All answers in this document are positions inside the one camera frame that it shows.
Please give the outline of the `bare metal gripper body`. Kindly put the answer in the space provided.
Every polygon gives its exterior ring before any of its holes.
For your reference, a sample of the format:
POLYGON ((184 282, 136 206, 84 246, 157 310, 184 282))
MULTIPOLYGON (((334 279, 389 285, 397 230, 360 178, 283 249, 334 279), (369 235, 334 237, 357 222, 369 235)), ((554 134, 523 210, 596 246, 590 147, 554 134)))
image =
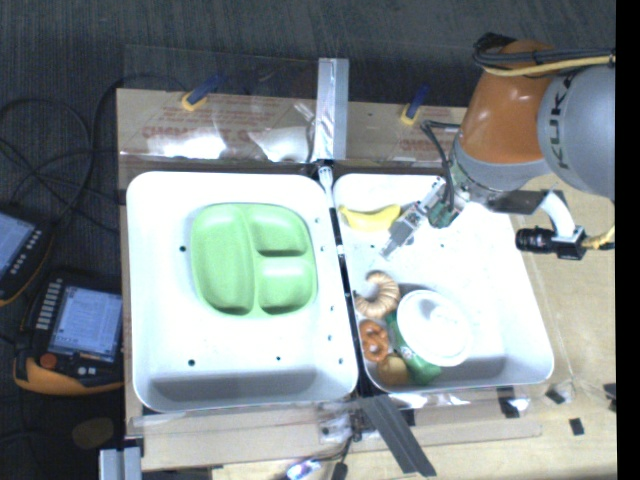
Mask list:
POLYGON ((429 224, 435 229, 448 227, 462 212, 468 197, 441 177, 432 183, 427 194, 418 202, 412 203, 407 210, 393 223, 390 238, 398 244, 410 235, 415 235, 419 228, 429 224))

